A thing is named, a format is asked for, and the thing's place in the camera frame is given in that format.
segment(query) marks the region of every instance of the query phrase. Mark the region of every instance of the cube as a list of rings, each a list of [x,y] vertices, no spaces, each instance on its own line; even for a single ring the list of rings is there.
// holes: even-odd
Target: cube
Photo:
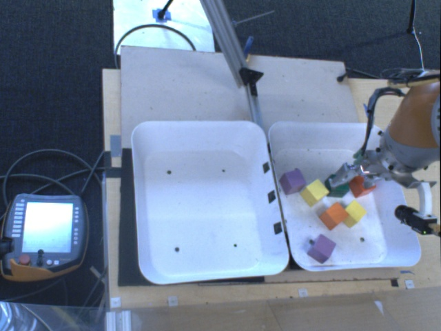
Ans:
[[[334,178],[336,175],[331,174],[328,179],[325,181],[326,189],[329,190],[329,197],[344,197],[349,192],[349,184],[342,184],[337,186],[336,188],[331,188],[331,185],[329,184],[329,181]]]
[[[328,189],[322,184],[319,179],[316,179],[312,183],[310,183],[301,193],[300,195],[309,205],[309,207],[314,206],[318,203],[323,197],[329,194]]]
[[[299,192],[306,186],[305,178],[303,178],[303,174],[298,168],[284,173],[279,182],[286,195]]]
[[[329,230],[333,230],[338,224],[343,222],[348,213],[338,202],[335,202],[330,208],[324,211],[320,215],[320,219],[328,227]]]
[[[363,186],[364,182],[365,182],[365,178],[363,178],[360,175],[356,176],[349,182],[349,187],[351,188],[352,195],[355,198],[368,195],[373,189],[377,187],[376,185],[373,185],[369,189],[366,189]]]
[[[308,255],[319,263],[324,263],[331,256],[336,243],[320,234],[308,250]]]
[[[348,217],[343,221],[345,225],[349,228],[354,227],[361,218],[366,214],[366,210],[363,206],[361,206],[356,200],[353,200],[348,206],[345,208]]]

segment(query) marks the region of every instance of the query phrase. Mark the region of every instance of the yellow cube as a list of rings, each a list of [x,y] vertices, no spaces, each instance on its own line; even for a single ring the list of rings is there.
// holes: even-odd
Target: yellow cube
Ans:
[[[353,200],[345,210],[349,216],[343,222],[349,228],[354,227],[367,212],[356,200]]]
[[[316,179],[312,183],[310,183],[301,193],[302,198],[306,201],[306,203],[312,207],[316,203],[318,203],[323,197],[329,194],[326,186],[322,184],[319,179]]]

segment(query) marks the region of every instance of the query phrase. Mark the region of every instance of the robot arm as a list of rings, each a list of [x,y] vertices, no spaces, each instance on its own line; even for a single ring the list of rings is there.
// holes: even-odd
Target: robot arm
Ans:
[[[344,163],[329,180],[333,188],[355,176],[365,179],[370,188],[379,180],[394,180],[406,188],[415,188],[420,197],[420,210],[399,206],[396,216],[420,234],[440,235],[436,217],[431,215],[430,187],[435,182],[415,179],[413,173],[440,160],[440,74],[424,73],[412,80],[389,81],[389,87],[374,92],[367,108],[368,124],[365,142],[356,153],[354,163]],[[406,95],[399,87],[410,87]],[[376,101],[387,94],[404,97],[388,128],[380,134],[380,145],[367,150],[373,125]]]

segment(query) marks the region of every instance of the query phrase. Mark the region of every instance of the orange cube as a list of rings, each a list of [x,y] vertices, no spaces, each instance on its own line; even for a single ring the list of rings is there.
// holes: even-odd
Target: orange cube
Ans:
[[[328,227],[333,230],[339,223],[348,217],[348,213],[338,202],[335,202],[330,208],[320,215],[320,219]]]
[[[371,191],[373,191],[373,189],[375,189],[377,187],[376,185],[373,185],[369,189],[366,189],[363,186],[364,182],[365,182],[365,178],[363,178],[360,175],[358,175],[357,177],[353,178],[349,182],[349,187],[350,187],[350,189],[352,191],[352,195],[354,197],[360,197],[360,196],[368,195]]]

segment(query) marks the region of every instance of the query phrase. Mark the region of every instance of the purple cube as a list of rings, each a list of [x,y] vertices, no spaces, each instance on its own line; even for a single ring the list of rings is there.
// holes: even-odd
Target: purple cube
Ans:
[[[320,234],[308,251],[308,255],[319,263],[324,263],[331,256],[336,244],[329,238]]]
[[[305,178],[300,169],[286,172],[279,180],[286,195],[301,191],[306,186]]]

